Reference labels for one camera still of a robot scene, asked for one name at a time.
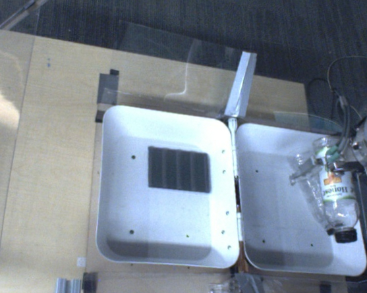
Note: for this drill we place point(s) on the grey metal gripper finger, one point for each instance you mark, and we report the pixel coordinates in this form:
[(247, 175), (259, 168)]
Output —
[(303, 174)]

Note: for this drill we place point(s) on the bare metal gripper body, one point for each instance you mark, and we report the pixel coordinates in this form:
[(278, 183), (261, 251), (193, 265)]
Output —
[(364, 158)]

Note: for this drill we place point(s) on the clear plastic bottle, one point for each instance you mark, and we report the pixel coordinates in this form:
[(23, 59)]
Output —
[(335, 191)]

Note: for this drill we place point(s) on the white plastic tray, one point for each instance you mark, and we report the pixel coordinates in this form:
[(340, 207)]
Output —
[(161, 219), (280, 220)]

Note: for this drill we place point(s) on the thin black and white rod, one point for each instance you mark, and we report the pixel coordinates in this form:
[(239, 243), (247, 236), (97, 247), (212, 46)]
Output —
[(236, 182)]

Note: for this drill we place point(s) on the black ribbed rectangle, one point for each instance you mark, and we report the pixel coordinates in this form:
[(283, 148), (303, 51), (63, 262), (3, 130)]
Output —
[(179, 170)]

